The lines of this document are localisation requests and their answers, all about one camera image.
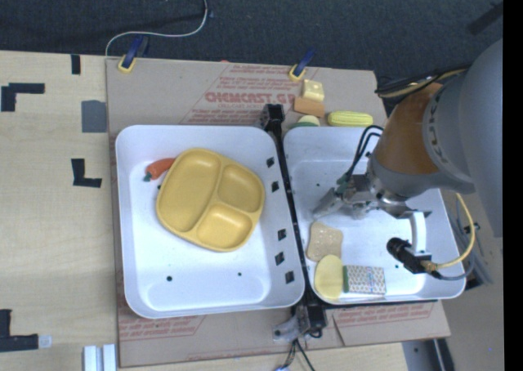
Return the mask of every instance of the carrot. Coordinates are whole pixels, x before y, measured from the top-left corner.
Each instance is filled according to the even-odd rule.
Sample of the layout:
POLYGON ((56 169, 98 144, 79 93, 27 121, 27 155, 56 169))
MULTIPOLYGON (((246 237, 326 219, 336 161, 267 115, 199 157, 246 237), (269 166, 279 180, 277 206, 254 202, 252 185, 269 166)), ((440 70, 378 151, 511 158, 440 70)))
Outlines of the carrot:
POLYGON ((175 158, 166 158, 151 163, 147 168, 145 168, 144 181, 160 178, 162 173, 169 170, 169 168, 174 163, 174 160, 175 158))

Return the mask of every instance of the yellow plate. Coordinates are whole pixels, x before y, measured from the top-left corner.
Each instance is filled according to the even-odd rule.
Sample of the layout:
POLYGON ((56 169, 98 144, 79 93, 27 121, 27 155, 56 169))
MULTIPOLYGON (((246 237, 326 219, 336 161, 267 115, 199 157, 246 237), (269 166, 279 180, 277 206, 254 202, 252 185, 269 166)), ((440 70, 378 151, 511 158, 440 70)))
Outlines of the yellow plate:
POLYGON ((248 240, 265 201, 260 178, 206 149, 178 155, 156 200, 158 219, 173 234, 219 252, 248 240))

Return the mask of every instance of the cardboard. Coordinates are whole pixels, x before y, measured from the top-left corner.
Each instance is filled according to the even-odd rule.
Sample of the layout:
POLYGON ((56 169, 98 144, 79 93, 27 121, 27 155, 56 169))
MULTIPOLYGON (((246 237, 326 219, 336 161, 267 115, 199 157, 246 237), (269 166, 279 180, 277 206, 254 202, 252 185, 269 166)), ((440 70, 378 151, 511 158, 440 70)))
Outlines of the cardboard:
MULTIPOLYGON (((288 67, 274 65, 139 59, 130 74, 119 72, 117 65, 117 58, 106 59, 120 366, 287 352, 286 343, 273 342, 272 328, 290 317, 290 309, 161 320, 141 318, 129 309, 123 293, 114 140, 135 124, 253 125, 267 103, 284 106, 286 131, 302 116, 292 111, 302 83, 289 80, 288 67)), ((326 113, 364 112, 384 124, 372 72, 309 68, 306 78, 322 82, 326 113)), ((328 310, 328 318, 323 337, 307 340, 307 349, 449 336, 440 302, 335 309, 328 310)))

